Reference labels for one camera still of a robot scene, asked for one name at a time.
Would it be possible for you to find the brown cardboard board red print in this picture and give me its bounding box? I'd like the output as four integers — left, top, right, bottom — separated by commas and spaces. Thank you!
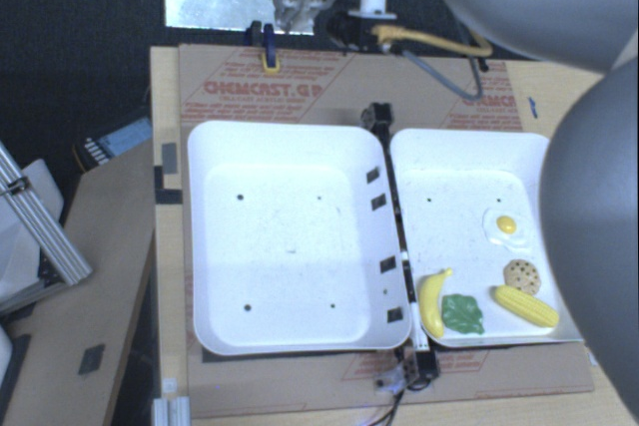
177, 43, 596, 419

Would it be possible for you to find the thin black and white rod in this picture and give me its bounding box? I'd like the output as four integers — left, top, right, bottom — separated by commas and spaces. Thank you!
376, 124, 429, 351

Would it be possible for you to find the white plastic tray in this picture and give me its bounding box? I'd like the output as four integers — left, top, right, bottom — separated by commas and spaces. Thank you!
388, 128, 584, 349
186, 120, 414, 357

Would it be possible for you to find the white and yellow fried egg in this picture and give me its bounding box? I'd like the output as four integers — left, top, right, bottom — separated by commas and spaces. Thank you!
480, 208, 532, 252

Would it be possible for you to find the yellow banana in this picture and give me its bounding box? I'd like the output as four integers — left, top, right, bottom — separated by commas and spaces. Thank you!
416, 266, 455, 339

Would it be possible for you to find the tan chocolate chip biscuit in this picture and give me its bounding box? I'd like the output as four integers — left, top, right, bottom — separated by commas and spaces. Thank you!
502, 258, 543, 297

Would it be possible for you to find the green lettuce leaf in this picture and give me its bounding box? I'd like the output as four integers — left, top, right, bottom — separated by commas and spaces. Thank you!
440, 293, 486, 337

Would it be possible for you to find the yellow corn cob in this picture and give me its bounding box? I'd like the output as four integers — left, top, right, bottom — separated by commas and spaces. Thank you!
493, 283, 561, 329

